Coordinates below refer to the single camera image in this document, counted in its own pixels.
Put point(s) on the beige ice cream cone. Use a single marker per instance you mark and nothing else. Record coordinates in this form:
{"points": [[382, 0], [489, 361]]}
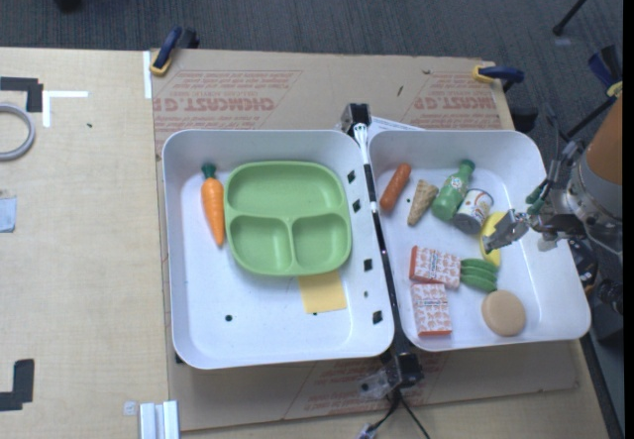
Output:
{"points": [[421, 201]]}

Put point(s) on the orange sausage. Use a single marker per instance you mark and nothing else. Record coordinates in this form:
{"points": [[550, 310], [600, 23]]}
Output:
{"points": [[395, 186]]}

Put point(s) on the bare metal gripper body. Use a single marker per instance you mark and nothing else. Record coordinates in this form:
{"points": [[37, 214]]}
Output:
{"points": [[569, 214]]}

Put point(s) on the thin black and white rod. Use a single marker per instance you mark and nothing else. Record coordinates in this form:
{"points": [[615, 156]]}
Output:
{"points": [[384, 249]]}

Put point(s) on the yellow round toy food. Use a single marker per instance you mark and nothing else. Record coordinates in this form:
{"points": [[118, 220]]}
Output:
{"points": [[491, 224]]}

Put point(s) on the green divided plate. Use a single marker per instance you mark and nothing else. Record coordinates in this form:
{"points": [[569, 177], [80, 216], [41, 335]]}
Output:
{"points": [[287, 189]]}

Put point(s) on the small white can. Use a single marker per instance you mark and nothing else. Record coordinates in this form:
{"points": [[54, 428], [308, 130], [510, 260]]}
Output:
{"points": [[474, 211]]}

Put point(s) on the green bottle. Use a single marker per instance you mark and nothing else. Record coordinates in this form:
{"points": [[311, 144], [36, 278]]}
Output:
{"points": [[448, 196]]}

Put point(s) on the white tape roll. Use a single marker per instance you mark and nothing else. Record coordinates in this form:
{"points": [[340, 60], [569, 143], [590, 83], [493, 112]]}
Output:
{"points": [[29, 135]]}

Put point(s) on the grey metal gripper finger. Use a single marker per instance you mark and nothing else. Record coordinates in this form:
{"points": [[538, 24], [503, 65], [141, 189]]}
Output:
{"points": [[495, 241], [517, 224]]}

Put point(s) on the white paper sheet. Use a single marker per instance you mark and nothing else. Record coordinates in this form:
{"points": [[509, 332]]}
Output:
{"points": [[393, 124]]}

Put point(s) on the orange and white carton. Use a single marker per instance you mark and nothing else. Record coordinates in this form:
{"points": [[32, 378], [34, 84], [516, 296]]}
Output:
{"points": [[433, 266], [431, 310]]}

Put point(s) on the beige round biscuit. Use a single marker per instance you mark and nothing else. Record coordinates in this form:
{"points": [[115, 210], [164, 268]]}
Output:
{"points": [[503, 313]]}

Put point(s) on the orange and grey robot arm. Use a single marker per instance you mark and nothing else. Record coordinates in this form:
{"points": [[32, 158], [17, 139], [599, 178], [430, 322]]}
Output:
{"points": [[606, 144]]}

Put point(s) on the brown cardboard board red print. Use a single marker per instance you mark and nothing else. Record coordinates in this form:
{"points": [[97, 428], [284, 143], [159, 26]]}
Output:
{"points": [[297, 90]]}

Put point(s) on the orange carrot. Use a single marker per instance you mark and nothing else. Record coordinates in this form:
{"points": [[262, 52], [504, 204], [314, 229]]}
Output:
{"points": [[213, 204]]}

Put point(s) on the white plastic tray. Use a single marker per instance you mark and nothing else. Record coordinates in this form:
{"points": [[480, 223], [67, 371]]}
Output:
{"points": [[545, 288], [257, 318]]}

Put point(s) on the green pea pods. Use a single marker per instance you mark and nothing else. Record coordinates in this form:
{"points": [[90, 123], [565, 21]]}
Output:
{"points": [[478, 274]]}

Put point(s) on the yellow cheese slice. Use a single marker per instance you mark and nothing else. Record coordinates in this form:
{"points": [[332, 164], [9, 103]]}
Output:
{"points": [[324, 293]]}

